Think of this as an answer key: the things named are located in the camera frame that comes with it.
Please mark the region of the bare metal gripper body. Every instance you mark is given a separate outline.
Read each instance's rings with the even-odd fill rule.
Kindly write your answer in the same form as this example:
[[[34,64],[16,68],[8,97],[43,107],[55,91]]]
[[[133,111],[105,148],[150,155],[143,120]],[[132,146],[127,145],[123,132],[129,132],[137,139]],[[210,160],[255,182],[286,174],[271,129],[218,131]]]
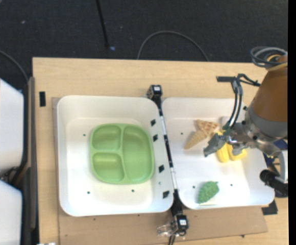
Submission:
[[[288,150],[284,138],[287,136],[287,123],[262,121],[253,123],[244,120],[225,130],[225,140],[232,143],[244,143],[247,148],[257,148],[267,156],[276,156]]]

